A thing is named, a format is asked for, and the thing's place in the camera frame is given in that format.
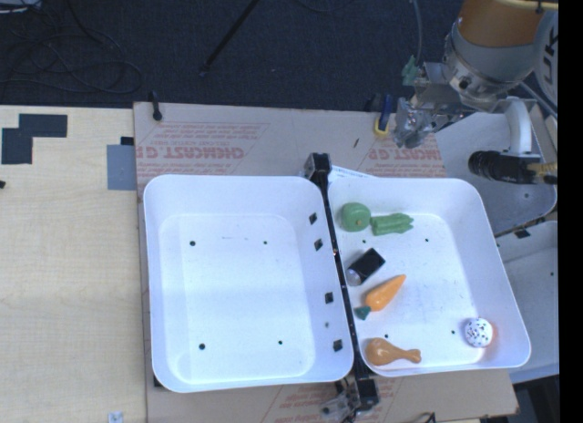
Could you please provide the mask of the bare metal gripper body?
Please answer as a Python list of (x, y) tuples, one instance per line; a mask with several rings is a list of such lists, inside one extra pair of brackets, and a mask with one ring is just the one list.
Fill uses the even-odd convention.
[(443, 126), (468, 112), (491, 112), (515, 84), (516, 72), (504, 63), (426, 63), (414, 81), (411, 124)]

